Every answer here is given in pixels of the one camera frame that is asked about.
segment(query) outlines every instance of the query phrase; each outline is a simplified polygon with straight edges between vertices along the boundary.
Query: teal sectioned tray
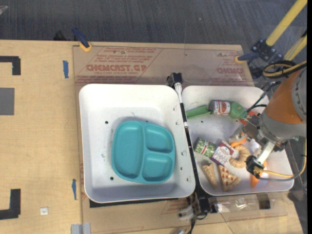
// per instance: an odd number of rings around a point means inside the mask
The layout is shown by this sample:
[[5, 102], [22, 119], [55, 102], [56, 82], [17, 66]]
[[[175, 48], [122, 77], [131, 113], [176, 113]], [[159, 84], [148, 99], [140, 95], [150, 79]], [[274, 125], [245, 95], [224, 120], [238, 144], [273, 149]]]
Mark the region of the teal sectioned tray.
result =
[[130, 120], [121, 123], [112, 146], [112, 166], [126, 180], [162, 183], [170, 178], [175, 165], [172, 134], [159, 125]]

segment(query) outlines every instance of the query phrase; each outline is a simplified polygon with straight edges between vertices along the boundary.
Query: can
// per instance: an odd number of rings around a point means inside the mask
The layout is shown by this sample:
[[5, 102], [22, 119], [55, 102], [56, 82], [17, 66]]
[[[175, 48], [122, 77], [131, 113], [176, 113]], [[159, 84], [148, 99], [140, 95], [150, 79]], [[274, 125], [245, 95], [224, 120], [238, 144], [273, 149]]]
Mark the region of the can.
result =
[[231, 111], [231, 103], [223, 100], [212, 100], [208, 105], [208, 110], [213, 115], [229, 115]]
[[210, 158], [215, 152], [215, 144], [203, 138], [198, 138], [194, 151]]

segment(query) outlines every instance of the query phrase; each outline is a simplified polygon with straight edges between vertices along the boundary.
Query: wooden table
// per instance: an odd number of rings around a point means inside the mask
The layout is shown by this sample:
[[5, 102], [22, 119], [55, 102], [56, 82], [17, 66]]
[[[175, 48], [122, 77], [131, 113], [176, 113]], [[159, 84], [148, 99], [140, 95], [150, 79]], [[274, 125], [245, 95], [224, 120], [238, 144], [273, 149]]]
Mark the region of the wooden table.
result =
[[[0, 56], [21, 59], [21, 75], [12, 75], [11, 63], [0, 62], [0, 88], [14, 88], [15, 95], [14, 115], [0, 115], [0, 210], [9, 209], [11, 189], [20, 189], [21, 201], [18, 218], [0, 220], [0, 233], [69, 234], [72, 224], [84, 221], [73, 70], [73, 46], [77, 45], [72, 41], [0, 40]], [[96, 45], [149, 46], [147, 43], [112, 42], [97, 42]], [[64, 78], [64, 60], [68, 61], [68, 78]], [[76, 199], [73, 179], [77, 181]], [[40, 214], [43, 207], [48, 207], [48, 214]], [[211, 224], [198, 221], [193, 233], [232, 233], [230, 228], [234, 233], [247, 230], [302, 233], [293, 203], [285, 197], [280, 207], [283, 208], [280, 212], [286, 214], [231, 221], [229, 226], [223, 220]], [[111, 209], [123, 208], [112, 206]], [[120, 216], [125, 215], [127, 213], [120, 212]], [[189, 223], [183, 222], [181, 226], [187, 227]], [[160, 234], [176, 230], [170, 223], [158, 228]], [[91, 220], [92, 229], [96, 226]], [[155, 230], [142, 230], [125, 228], [120, 232], [155, 233]], [[112, 232], [117, 233], [109, 230], [95, 233]]]

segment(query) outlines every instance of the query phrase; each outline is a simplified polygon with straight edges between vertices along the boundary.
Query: blue tape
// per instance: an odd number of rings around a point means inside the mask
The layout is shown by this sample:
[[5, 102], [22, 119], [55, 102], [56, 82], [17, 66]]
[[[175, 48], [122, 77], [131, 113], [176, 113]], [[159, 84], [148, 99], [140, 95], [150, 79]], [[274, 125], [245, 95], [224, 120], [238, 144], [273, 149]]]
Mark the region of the blue tape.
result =
[[77, 194], [76, 194], [76, 180], [75, 180], [75, 179], [73, 179], [72, 189], [73, 189], [73, 193], [74, 193], [74, 199], [77, 200]]
[[68, 61], [64, 60], [63, 61], [63, 71], [64, 71], [64, 76], [65, 79], [68, 78]]

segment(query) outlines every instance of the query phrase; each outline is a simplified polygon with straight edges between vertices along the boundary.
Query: floor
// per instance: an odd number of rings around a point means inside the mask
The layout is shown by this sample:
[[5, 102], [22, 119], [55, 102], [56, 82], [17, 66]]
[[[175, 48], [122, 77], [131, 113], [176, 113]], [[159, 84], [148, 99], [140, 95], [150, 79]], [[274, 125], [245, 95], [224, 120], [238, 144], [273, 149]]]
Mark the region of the floor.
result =
[[[0, 0], [0, 39], [53, 40], [71, 29], [89, 41], [239, 44], [245, 53], [266, 39], [297, 0]], [[307, 29], [307, 6], [297, 15], [274, 48], [285, 54]], [[307, 59], [305, 47], [295, 58]], [[264, 62], [250, 64], [251, 70]], [[255, 78], [256, 86], [261, 85]], [[291, 142], [300, 167], [297, 148]], [[290, 197], [307, 233], [307, 175], [295, 182]]]

